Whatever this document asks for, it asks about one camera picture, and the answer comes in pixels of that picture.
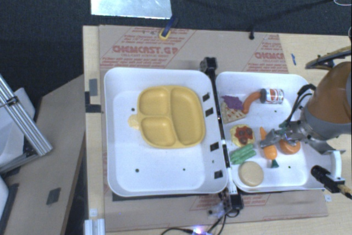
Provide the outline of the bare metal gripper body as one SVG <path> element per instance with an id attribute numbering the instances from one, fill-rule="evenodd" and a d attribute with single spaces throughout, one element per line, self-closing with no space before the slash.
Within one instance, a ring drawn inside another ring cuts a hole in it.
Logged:
<path id="1" fill-rule="evenodd" d="M 287 140 L 299 140 L 306 142 L 307 140 L 311 139 L 311 135 L 308 134 L 305 129 L 301 126 L 301 122 L 287 122 L 284 121 L 279 125 L 279 133 L 282 136 L 282 139 Z"/>

